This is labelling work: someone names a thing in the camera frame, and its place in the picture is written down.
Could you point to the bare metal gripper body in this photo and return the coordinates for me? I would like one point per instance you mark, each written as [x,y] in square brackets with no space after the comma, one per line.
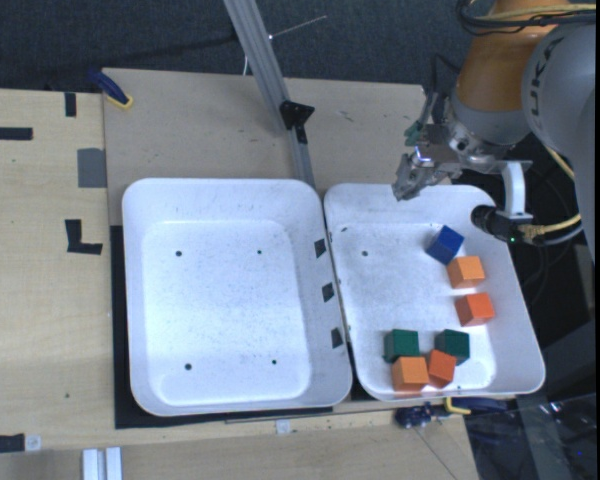
[447,150]

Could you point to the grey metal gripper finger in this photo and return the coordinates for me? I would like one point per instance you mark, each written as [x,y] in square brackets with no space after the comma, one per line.
[406,175]
[432,175]

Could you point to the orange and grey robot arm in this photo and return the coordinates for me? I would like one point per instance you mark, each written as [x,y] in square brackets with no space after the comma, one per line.
[500,73]

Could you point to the blue cube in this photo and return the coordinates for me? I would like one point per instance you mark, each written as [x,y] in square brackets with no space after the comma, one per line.
[445,245]

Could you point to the orange cube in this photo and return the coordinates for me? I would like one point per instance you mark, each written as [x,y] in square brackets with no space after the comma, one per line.
[410,374]
[441,367]
[475,309]
[466,270]

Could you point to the white plastic tray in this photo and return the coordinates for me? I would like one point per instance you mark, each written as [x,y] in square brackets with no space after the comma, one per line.
[220,308]
[395,288]

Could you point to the green cube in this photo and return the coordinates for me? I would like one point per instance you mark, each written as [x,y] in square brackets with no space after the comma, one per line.
[454,344]
[401,344]

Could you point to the black cylinder on white bracket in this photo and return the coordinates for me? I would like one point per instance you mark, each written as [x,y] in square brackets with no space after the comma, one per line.
[515,188]

